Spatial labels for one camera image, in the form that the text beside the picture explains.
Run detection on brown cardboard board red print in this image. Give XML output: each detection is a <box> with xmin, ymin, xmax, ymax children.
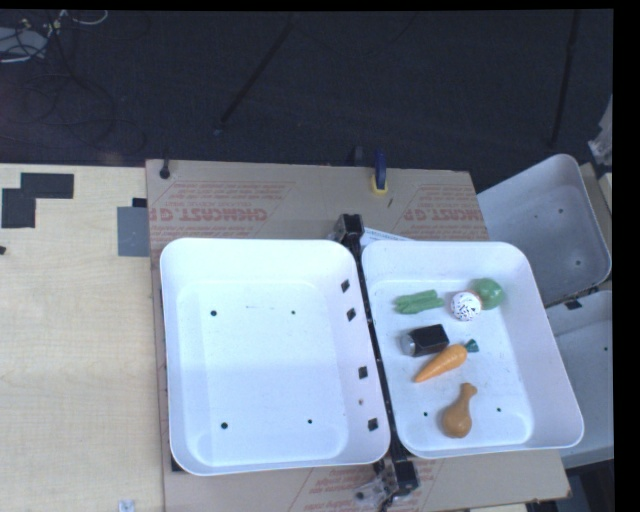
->
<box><xmin>144</xmin><ymin>158</ymin><xmax>572</xmax><ymax>512</ymax></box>

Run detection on green toy beans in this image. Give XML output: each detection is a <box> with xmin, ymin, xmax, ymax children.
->
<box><xmin>393</xmin><ymin>289</ymin><xmax>445</xmax><ymax>316</ymax></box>

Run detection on thin black rod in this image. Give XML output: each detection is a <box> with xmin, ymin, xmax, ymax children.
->
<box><xmin>345</xmin><ymin>233</ymin><xmax>409</xmax><ymax>467</ymax></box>

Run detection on white plastic tray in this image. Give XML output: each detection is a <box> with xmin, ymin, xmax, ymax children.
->
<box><xmin>360</xmin><ymin>239</ymin><xmax>585</xmax><ymax>460</ymax></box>
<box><xmin>159</xmin><ymin>236</ymin><xmax>392</xmax><ymax>477</ymax></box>

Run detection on small black can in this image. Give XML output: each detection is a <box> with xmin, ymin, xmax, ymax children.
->
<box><xmin>399</xmin><ymin>323</ymin><xmax>451</xmax><ymax>358</ymax></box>

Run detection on white speckled toy ball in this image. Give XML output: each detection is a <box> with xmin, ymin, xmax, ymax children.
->
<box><xmin>450</xmin><ymin>291</ymin><xmax>483</xmax><ymax>322</ymax></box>

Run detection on orange toy carrot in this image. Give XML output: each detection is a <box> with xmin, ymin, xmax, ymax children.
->
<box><xmin>413</xmin><ymin>338</ymin><xmax>480</xmax><ymax>384</ymax></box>

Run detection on green toy lettuce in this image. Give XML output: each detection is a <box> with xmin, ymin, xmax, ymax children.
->
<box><xmin>469</xmin><ymin>277</ymin><xmax>506</xmax><ymax>311</ymax></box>

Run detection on brown toy chicken drumstick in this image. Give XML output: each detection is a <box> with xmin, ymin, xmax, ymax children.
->
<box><xmin>441</xmin><ymin>382</ymin><xmax>479</xmax><ymax>440</ymax></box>

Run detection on black block with wires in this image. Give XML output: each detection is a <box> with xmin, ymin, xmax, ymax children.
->
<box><xmin>335</xmin><ymin>213</ymin><xmax>365</xmax><ymax>245</ymax></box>
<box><xmin>389</xmin><ymin>457</ymin><xmax>420</xmax><ymax>499</ymax></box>

